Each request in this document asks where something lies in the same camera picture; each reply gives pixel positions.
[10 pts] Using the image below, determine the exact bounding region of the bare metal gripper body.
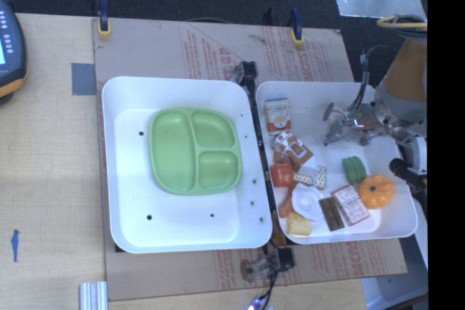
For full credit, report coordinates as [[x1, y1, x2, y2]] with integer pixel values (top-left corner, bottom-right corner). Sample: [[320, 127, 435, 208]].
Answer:
[[343, 102, 400, 137]]

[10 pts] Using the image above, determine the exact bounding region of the orange toy carrot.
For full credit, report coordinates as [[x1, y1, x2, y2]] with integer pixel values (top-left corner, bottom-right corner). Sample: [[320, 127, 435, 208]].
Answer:
[[278, 180, 299, 219]]

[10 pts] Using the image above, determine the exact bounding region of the green divided plate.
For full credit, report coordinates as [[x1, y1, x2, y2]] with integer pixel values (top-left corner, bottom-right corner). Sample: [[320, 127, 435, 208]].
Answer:
[[147, 107, 243, 197]]

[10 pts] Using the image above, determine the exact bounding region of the red toy pepper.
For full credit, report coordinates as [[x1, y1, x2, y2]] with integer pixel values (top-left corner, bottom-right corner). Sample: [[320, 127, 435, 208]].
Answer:
[[269, 162, 294, 189]]

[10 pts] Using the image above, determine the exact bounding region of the black cylinder on white bracket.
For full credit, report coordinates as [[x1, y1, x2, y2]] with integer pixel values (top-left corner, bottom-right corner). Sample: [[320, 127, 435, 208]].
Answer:
[[388, 136, 428, 193]]

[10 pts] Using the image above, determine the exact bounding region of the white toy fried egg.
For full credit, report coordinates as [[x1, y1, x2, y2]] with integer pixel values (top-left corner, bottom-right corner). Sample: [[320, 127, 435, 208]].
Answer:
[[291, 182, 326, 223]]

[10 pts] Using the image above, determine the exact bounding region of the green ridged toy vegetable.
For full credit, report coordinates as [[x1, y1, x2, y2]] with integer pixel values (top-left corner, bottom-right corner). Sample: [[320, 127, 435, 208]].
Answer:
[[341, 155, 368, 185]]

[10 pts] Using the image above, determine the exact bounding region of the orange toy pumpkin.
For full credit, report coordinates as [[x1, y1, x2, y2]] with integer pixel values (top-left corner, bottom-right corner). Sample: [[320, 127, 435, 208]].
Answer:
[[357, 174, 395, 211]]

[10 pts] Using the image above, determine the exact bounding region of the thin black and white rod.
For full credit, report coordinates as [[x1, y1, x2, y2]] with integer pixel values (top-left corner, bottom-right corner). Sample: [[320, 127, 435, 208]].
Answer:
[[246, 81, 281, 248]]

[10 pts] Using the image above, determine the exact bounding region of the brown and white carton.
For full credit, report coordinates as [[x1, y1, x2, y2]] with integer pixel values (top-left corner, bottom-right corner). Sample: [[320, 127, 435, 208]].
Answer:
[[272, 129, 315, 173]]

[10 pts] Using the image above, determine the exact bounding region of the white plastic tray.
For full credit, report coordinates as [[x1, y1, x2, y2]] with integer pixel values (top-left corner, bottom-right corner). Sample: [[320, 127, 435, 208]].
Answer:
[[255, 81, 419, 245], [101, 76, 274, 255]]

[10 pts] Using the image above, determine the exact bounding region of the yellow toy cheese wedge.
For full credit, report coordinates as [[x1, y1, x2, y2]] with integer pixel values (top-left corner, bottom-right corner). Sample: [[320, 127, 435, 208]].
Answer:
[[286, 211, 313, 238]]

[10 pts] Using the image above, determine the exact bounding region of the white orange-patterned wrapper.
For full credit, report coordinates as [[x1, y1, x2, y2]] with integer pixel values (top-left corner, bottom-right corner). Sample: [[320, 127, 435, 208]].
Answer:
[[293, 164, 328, 191]]

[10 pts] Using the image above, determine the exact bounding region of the brown toy chocolate bar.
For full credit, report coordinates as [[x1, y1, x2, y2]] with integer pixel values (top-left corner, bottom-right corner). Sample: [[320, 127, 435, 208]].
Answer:
[[318, 196, 346, 233]]

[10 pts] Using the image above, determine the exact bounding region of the white and red carton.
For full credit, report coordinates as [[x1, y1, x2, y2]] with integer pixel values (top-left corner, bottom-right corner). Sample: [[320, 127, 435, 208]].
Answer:
[[263, 97, 293, 136]]

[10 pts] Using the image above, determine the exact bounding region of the brown cardboard board, red print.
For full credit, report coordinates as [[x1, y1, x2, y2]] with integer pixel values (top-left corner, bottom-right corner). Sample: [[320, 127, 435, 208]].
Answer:
[[92, 17, 409, 302]]

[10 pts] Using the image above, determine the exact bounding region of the white and orange packet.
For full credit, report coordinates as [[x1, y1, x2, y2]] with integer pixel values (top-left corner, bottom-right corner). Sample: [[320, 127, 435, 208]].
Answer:
[[330, 184, 371, 228]]

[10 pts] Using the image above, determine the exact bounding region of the black block with thin wires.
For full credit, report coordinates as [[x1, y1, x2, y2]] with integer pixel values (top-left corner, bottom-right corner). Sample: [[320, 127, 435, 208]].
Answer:
[[240, 246, 296, 282], [232, 60, 259, 85]]

